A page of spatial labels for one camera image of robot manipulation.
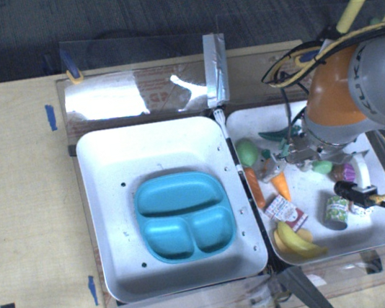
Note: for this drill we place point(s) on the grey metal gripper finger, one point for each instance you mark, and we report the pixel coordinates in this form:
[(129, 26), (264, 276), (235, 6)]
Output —
[(280, 155), (271, 172)]

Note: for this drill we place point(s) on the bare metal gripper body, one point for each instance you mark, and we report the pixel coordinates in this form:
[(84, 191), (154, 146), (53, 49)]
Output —
[(304, 153)]

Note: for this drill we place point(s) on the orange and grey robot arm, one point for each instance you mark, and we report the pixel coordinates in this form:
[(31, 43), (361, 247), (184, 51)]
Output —
[(343, 95)]

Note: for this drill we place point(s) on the orange carrot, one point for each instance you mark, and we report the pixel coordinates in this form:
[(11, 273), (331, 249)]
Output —
[(282, 187)]

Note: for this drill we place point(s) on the dark green chilli pepper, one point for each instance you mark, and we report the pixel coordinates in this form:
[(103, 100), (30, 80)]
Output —
[(273, 135)]

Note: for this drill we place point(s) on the orange sausage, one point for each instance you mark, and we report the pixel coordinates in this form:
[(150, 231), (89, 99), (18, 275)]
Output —
[(255, 188)]

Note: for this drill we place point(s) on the light green round fruit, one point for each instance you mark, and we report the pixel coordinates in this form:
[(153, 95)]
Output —
[(322, 167)]

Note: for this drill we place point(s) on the light green lime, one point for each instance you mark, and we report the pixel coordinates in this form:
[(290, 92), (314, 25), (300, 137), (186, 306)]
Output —
[(247, 152)]

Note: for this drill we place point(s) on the red and white carton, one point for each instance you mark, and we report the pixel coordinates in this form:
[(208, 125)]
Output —
[(285, 212)]

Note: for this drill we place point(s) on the purple and pink cupcake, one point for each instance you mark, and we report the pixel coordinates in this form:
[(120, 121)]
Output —
[(343, 173)]

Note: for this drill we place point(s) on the green can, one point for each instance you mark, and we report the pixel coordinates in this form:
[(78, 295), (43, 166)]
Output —
[(336, 213)]

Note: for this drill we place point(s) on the yellow banana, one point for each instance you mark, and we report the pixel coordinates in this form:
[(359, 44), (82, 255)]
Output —
[(296, 242)]

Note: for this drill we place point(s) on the small white packet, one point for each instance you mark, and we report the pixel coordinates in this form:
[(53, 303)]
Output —
[(361, 210)]

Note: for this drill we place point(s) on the blue divided plate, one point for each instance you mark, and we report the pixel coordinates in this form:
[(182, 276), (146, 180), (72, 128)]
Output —
[(184, 216)]

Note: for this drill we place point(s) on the white plastic tray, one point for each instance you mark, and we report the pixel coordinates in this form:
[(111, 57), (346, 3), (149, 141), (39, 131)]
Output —
[(373, 229), (112, 199)]

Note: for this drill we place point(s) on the black cylinder on white bracket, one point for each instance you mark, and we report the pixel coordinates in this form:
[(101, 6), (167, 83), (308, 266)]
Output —
[(356, 191)]

